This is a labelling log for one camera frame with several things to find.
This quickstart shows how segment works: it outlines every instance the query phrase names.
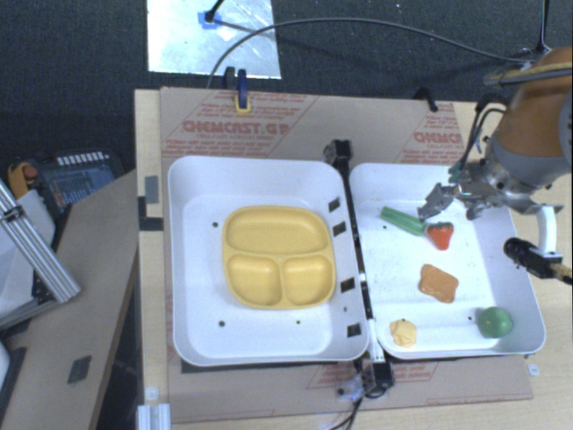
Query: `green round toy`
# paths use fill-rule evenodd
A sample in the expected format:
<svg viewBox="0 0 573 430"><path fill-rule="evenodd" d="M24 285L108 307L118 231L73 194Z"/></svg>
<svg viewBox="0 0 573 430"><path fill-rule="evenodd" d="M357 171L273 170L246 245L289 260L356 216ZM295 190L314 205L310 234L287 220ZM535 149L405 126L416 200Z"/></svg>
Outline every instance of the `green round toy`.
<svg viewBox="0 0 573 430"><path fill-rule="evenodd" d="M509 312L497 306L485 309L477 324L485 338L501 338L513 328Z"/></svg>

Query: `brown toy bread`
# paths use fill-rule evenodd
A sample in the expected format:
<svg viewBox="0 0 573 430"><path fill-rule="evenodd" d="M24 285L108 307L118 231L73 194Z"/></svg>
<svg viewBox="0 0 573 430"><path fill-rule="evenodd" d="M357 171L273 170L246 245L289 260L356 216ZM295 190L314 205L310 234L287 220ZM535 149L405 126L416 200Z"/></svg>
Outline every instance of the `brown toy bread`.
<svg viewBox="0 0 573 430"><path fill-rule="evenodd" d="M435 297L442 303L452 303L456 297L459 281L454 276L441 269L425 264L422 268L422 278L418 288L422 293Z"/></svg>

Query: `yellow plate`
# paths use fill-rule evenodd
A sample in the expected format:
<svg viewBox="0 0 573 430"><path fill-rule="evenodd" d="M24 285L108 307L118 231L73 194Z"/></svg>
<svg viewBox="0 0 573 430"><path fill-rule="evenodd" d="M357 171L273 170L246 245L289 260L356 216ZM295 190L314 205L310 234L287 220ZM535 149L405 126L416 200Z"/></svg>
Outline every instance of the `yellow plate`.
<svg viewBox="0 0 573 430"><path fill-rule="evenodd" d="M259 309L321 305L336 284L329 229L296 207L238 209L223 228L225 277L233 295Z"/></svg>

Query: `multimeter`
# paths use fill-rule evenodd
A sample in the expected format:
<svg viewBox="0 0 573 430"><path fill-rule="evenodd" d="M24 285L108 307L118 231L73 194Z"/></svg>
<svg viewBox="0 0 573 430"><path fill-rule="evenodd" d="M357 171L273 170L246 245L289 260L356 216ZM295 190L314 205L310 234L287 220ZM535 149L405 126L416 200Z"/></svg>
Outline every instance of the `multimeter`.
<svg viewBox="0 0 573 430"><path fill-rule="evenodd" d="M110 150L61 151L49 159L23 159L8 168L8 183L16 198L36 189L52 217L108 185L124 173Z"/></svg>

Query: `black carpet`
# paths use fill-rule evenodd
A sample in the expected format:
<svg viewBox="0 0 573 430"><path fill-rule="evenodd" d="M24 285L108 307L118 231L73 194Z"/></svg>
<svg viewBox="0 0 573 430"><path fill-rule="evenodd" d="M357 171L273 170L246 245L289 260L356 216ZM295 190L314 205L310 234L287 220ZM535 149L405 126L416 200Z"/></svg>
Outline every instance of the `black carpet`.
<svg viewBox="0 0 573 430"><path fill-rule="evenodd" d="M272 0L275 21L360 16L400 22L503 56L539 34L542 0ZM551 0L547 44L571 43L571 0ZM134 166L133 91L204 87L147 71L146 0L0 0L0 170L17 158L102 147ZM252 89L476 100L506 64L402 30L332 23L278 33L283 79Z"/></svg>

